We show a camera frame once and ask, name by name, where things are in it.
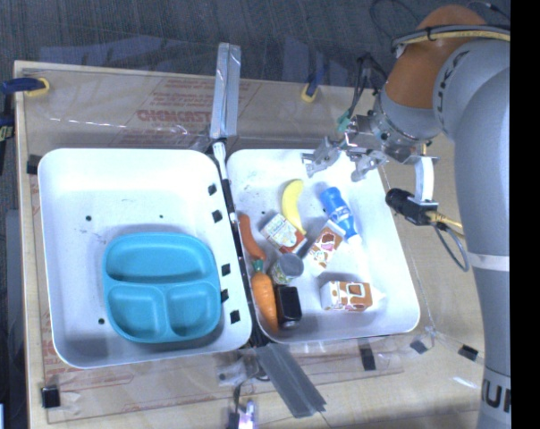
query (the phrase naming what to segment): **food item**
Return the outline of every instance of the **food item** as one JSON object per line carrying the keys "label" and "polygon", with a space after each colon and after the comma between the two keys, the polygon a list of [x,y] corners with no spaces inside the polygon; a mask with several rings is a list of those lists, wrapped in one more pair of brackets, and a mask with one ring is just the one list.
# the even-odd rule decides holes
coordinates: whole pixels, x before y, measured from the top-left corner
{"label": "food item", "polygon": [[296,286],[276,286],[276,309],[278,310],[278,324],[281,329],[294,329],[298,327],[302,318],[300,297]]}
{"label": "food item", "polygon": [[319,276],[326,269],[342,241],[343,230],[328,220],[304,256],[304,265],[312,276]]}
{"label": "food item", "polygon": [[276,284],[290,284],[304,273],[304,263],[293,253],[281,254],[268,271]]}
{"label": "food item", "polygon": [[302,180],[290,181],[282,193],[282,214],[302,235],[306,235],[298,210],[298,198],[303,189],[304,182]]}
{"label": "food item", "polygon": [[278,312],[272,279],[267,274],[258,271],[250,278],[250,287],[260,315],[264,317],[272,332],[277,332]]}
{"label": "food item", "polygon": [[247,214],[240,214],[238,217],[238,226],[240,229],[240,238],[242,239],[242,244],[252,259],[266,261],[266,253],[256,243],[254,237],[252,236],[252,229],[250,228],[250,216]]}
{"label": "food item", "polygon": [[327,282],[320,289],[324,310],[365,311],[373,305],[368,282]]}
{"label": "food item", "polygon": [[261,232],[281,253],[295,253],[308,242],[306,237],[279,213],[266,223]]}
{"label": "food item", "polygon": [[361,244],[361,237],[355,229],[355,220],[348,204],[337,188],[329,188],[320,194],[320,200],[328,217],[344,230],[344,239],[350,244]]}

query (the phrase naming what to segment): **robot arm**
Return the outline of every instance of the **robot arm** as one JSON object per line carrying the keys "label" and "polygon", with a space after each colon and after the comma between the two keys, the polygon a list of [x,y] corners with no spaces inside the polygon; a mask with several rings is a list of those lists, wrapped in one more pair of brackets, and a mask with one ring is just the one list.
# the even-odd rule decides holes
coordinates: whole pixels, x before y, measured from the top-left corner
{"label": "robot arm", "polygon": [[454,142],[460,216],[485,328],[478,429],[499,429],[511,427],[510,35],[487,32],[484,24],[458,5],[429,14],[418,27],[426,31],[422,41],[397,46],[401,55],[368,116],[353,117],[342,141],[325,140],[304,157],[311,176],[345,151],[356,163],[354,181],[389,159],[414,165],[415,195],[392,189],[386,200],[422,225],[437,205],[426,145],[441,131]]}

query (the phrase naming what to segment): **gray floor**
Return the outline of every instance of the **gray floor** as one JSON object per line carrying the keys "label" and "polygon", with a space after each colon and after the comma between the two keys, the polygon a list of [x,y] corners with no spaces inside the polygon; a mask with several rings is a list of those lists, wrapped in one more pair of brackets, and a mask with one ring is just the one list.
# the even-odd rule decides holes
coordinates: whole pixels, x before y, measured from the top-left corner
{"label": "gray floor", "polygon": [[[327,65],[323,83],[352,86],[359,56],[370,53],[389,72],[392,37],[443,4],[467,4],[491,24],[510,25],[510,0],[0,0],[0,83],[12,77],[16,59],[213,74],[215,47],[225,41],[242,48],[244,78],[304,82]],[[4,402],[14,360],[6,348],[5,253],[6,212],[17,208],[14,154],[9,140],[0,177]]]}

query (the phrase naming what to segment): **gray band on robot arm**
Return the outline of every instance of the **gray band on robot arm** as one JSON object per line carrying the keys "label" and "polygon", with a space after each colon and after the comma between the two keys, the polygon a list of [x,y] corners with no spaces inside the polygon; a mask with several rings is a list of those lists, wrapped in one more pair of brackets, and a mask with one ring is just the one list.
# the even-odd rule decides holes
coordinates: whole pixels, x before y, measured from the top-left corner
{"label": "gray band on robot arm", "polygon": [[[435,83],[437,119],[455,143],[455,181],[468,251],[508,258],[510,46],[472,41]],[[511,426],[510,271],[473,267],[485,330],[479,429]]]}

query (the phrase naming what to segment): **blue plate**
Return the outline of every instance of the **blue plate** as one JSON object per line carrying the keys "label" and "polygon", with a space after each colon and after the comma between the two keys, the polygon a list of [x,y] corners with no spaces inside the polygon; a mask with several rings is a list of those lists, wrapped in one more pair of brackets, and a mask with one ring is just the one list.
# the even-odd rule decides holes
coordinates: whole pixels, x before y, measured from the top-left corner
{"label": "blue plate", "polygon": [[103,289],[113,328],[131,341],[187,341],[220,320],[218,269],[210,248],[183,233],[145,232],[111,241]]}

